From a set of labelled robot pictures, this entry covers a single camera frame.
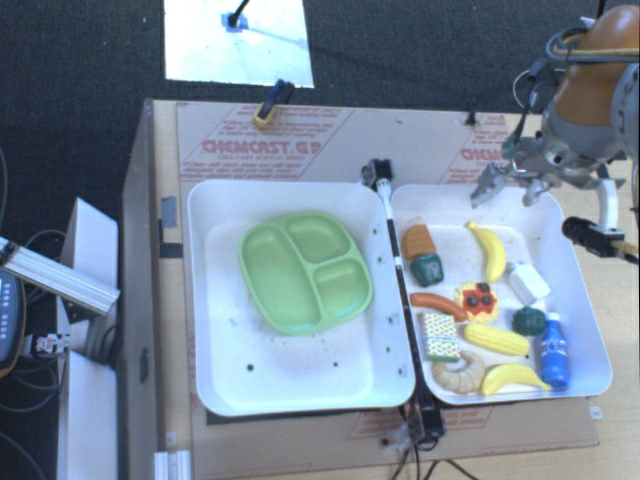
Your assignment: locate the tan toy croissant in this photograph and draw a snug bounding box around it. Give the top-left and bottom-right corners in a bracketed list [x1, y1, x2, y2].
[430, 349, 488, 396]

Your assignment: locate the white plastic tray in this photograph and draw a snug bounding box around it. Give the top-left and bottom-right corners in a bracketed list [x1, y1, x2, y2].
[389, 182, 615, 407]
[187, 178, 418, 418]

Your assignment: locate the black cylinder on white bracket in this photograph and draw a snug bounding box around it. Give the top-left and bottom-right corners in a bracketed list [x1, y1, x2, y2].
[561, 177, 627, 260]

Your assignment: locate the yellow toy corn cob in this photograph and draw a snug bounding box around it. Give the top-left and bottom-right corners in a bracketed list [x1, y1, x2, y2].
[462, 322, 532, 358]

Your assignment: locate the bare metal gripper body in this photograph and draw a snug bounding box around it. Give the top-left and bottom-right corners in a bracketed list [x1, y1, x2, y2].
[505, 136, 597, 192]

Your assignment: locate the white plastic bottle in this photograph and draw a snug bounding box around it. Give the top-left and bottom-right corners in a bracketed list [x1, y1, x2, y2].
[506, 261, 553, 306]

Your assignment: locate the green toy pepper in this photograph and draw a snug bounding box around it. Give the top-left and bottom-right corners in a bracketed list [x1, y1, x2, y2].
[409, 252, 446, 289]

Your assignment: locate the dark green toy broccoli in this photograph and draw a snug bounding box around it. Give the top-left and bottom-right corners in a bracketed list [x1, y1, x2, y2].
[510, 306, 548, 338]

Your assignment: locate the blue bottle white cap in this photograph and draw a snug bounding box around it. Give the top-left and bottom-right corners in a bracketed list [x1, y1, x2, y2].
[536, 311, 572, 390]

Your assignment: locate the orange toy bread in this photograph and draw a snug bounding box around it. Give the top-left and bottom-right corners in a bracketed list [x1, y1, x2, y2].
[400, 223, 437, 262]

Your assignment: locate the green divided plate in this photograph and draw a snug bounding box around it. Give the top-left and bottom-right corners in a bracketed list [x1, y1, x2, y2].
[237, 210, 376, 337]

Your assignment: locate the brown cardboard board red print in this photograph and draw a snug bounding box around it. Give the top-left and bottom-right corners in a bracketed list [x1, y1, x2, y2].
[175, 101, 601, 462]

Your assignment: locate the red toy sausage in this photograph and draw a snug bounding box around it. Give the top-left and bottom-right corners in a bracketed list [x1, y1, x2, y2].
[409, 292, 469, 324]

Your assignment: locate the black block with thin wires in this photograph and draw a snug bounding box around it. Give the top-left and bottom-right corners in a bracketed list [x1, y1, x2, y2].
[405, 401, 447, 445]
[361, 158, 397, 190]

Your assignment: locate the yellow banana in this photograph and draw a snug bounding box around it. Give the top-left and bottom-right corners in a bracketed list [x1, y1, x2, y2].
[465, 219, 508, 285]
[480, 362, 553, 397]

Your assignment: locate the thin black and white rod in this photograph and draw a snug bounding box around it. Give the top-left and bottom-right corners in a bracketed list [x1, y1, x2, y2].
[378, 179, 427, 410]

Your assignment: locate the yellow toy pizza slice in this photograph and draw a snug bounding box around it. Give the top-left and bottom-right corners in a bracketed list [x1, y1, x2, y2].
[453, 280, 500, 325]

